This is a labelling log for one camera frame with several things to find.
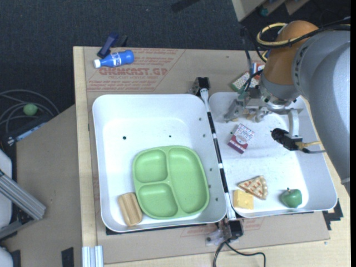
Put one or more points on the brown cardboard board, red print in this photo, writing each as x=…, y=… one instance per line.
x=167, y=65

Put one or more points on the white plastic tray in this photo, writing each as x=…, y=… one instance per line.
x=267, y=163
x=144, y=121

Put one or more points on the green apple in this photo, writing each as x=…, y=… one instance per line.
x=291, y=198

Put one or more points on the small green and white carton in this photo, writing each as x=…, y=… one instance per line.
x=243, y=81

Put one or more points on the blue bottle with white cap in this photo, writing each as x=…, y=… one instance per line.
x=116, y=58

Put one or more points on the thin black and white rod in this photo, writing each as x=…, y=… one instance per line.
x=214, y=138

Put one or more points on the black cylinder on white bracket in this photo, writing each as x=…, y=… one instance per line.
x=286, y=140

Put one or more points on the yellow cheese block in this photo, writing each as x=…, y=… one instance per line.
x=243, y=200

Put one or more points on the green divided plate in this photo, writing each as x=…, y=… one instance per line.
x=178, y=177

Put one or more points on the tan bread bun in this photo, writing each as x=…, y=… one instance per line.
x=130, y=208

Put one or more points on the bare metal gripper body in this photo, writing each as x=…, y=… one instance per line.
x=257, y=100

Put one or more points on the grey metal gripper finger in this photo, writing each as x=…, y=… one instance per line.
x=232, y=111
x=261, y=115

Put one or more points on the toy pizza slice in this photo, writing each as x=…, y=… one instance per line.
x=255, y=187

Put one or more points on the green ball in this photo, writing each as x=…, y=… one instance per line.
x=30, y=109

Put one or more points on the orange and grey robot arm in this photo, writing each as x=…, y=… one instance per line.
x=320, y=74

